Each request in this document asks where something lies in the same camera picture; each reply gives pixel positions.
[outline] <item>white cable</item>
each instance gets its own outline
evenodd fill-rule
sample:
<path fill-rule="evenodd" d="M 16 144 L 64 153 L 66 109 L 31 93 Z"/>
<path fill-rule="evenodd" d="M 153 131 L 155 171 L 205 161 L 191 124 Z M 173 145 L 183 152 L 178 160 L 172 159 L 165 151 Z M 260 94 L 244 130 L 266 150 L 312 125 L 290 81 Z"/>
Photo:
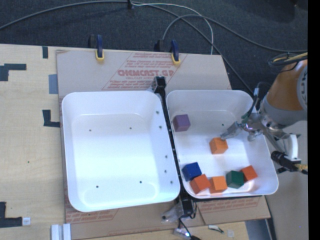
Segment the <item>white cable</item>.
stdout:
<path fill-rule="evenodd" d="M 141 7 L 141 6 L 174 6 L 174 7 L 180 7 L 180 8 L 184 8 L 184 9 L 187 9 L 187 10 L 190 10 L 194 13 L 196 13 L 197 15 L 199 16 L 202 16 L 199 12 L 197 12 L 196 10 L 192 9 L 192 8 L 189 8 L 187 6 L 184 6 L 184 5 L 179 5 L 179 4 L 173 4 L 173 3 L 141 3 L 141 4 L 137 4 L 137 3 L 131 3 L 132 5 L 136 6 L 136 7 Z M 210 25 L 210 23 L 208 22 L 208 20 L 206 18 L 203 18 L 204 21 L 207 23 L 207 25 L 209 26 L 210 28 L 210 32 L 211 32 L 211 43 L 213 44 L 214 43 L 214 31 Z M 211 55 L 213 54 L 214 52 L 214 47 L 211 46 Z"/>

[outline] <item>green block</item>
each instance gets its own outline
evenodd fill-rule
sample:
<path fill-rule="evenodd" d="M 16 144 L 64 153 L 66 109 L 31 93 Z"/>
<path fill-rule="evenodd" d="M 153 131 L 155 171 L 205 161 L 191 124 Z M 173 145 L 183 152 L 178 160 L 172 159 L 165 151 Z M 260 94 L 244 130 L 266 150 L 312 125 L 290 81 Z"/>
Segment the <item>green block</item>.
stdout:
<path fill-rule="evenodd" d="M 244 173 L 241 171 L 229 171 L 225 176 L 225 180 L 227 186 L 234 189 L 238 189 L 245 184 Z"/>

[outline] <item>red-orange block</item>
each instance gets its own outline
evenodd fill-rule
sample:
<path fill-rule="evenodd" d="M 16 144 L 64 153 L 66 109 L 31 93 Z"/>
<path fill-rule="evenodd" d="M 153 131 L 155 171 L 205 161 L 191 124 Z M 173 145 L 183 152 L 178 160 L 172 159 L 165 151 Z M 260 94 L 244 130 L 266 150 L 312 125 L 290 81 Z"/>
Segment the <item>red-orange block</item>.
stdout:
<path fill-rule="evenodd" d="M 213 138 L 210 141 L 210 149 L 212 154 L 223 154 L 228 149 L 226 140 L 222 140 L 220 137 Z"/>
<path fill-rule="evenodd" d="M 195 194 L 198 194 L 200 191 L 203 191 L 207 188 L 210 188 L 211 184 L 205 174 L 202 174 L 198 177 L 195 177 L 190 181 L 190 186 Z"/>
<path fill-rule="evenodd" d="M 244 175 L 244 182 L 251 181 L 254 178 L 258 177 L 258 175 L 252 165 L 249 165 L 249 166 L 241 169 L 240 172 L 242 172 Z"/>
<path fill-rule="evenodd" d="M 211 185 L 209 188 L 211 194 L 221 193 L 228 188 L 225 176 L 214 176 L 209 180 L 209 182 Z"/>

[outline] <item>block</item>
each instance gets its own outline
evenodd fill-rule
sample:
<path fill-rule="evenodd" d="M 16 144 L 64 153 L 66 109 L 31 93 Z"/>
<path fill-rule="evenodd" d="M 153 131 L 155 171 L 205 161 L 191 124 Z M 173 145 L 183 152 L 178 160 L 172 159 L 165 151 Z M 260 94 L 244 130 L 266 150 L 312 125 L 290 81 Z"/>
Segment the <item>block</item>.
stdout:
<path fill-rule="evenodd" d="M 173 119 L 173 127 L 176 132 L 183 132 L 189 129 L 190 120 L 187 114 L 176 115 Z"/>
<path fill-rule="evenodd" d="M 222 140 L 220 137 L 213 138 L 210 141 L 210 149 L 212 154 L 223 154 L 228 149 L 226 140 Z"/>
<path fill-rule="evenodd" d="M 245 183 L 244 173 L 231 170 L 226 174 L 225 180 L 228 187 L 238 189 Z"/>
<path fill-rule="evenodd" d="M 242 172 L 244 175 L 244 182 L 251 181 L 254 178 L 258 177 L 258 175 L 252 165 L 249 165 L 249 166 L 241 169 L 240 172 Z"/>
<path fill-rule="evenodd" d="M 195 177 L 193 180 L 190 181 L 190 186 L 195 194 L 210 188 L 211 184 L 205 174 L 202 174 L 198 177 Z"/>
<path fill-rule="evenodd" d="M 214 176 L 210 180 L 209 191 L 211 194 L 221 193 L 228 188 L 225 176 Z"/>
<path fill-rule="evenodd" d="M 188 182 L 191 181 L 193 178 L 198 177 L 202 174 L 199 164 L 197 162 L 186 164 L 182 168 L 182 173 L 184 179 Z"/>

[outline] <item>blue clamp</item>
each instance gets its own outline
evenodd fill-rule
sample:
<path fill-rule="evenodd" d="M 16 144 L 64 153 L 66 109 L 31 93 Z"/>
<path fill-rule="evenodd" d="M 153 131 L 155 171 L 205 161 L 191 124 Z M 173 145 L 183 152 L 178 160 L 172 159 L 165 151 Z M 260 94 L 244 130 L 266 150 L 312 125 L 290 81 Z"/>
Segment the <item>blue clamp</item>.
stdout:
<path fill-rule="evenodd" d="M 178 47 L 178 43 L 176 40 L 172 39 L 171 41 L 171 48 L 169 51 L 171 54 L 171 58 L 173 61 L 173 64 L 178 65 L 180 64 L 180 58 L 179 58 L 179 47 Z"/>
<path fill-rule="evenodd" d="M 98 61 L 103 61 L 105 59 L 105 53 L 102 47 L 102 36 L 100 34 L 96 36 L 95 58 Z"/>

